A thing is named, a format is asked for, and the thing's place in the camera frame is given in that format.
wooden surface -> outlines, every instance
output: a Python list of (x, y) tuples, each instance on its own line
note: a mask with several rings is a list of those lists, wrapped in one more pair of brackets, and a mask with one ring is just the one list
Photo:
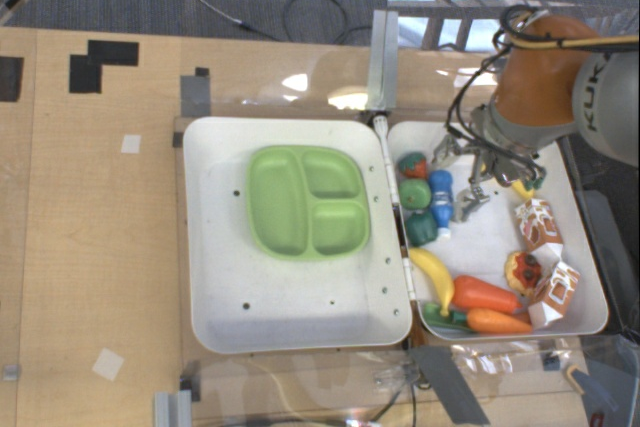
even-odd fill
[[(89, 39), (139, 42), (139, 66), (105, 66), (102, 94), (69, 94), (69, 56), (86, 54)], [(0, 54), (26, 58), (20, 102), (0, 104), (0, 190), (12, 198), (0, 205), (0, 365), (17, 358), (22, 368), (17, 384), (0, 383), (0, 425), (151, 426), (154, 392), (175, 392), (192, 360), (203, 385), (194, 413), (209, 424), (384, 404), (372, 372), (388, 364), (366, 351), (228, 358), (199, 346), (181, 304), (186, 248), (172, 148), (180, 76), (195, 67), (211, 71), (215, 114), (348, 119), (354, 113), (326, 98), (366, 84), (368, 50), (0, 29)], [(453, 75), (478, 61), (401, 53), (398, 116), (441, 116)], [(292, 93), (282, 81), (297, 74), (308, 88)], [(471, 102), (487, 91), (473, 89)], [(121, 153), (125, 135), (141, 136), (138, 154)], [(92, 371), (103, 348), (124, 358), (113, 381)], [(533, 390), (557, 405), (554, 414), (563, 409), (564, 425), (583, 419), (564, 378), (539, 368), (470, 380), (495, 425), (519, 425), (507, 416), (527, 403), (532, 382), (544, 384)], [(433, 392), (419, 398), (421, 418), (448, 425)], [(402, 424), (410, 410), (389, 418)]]

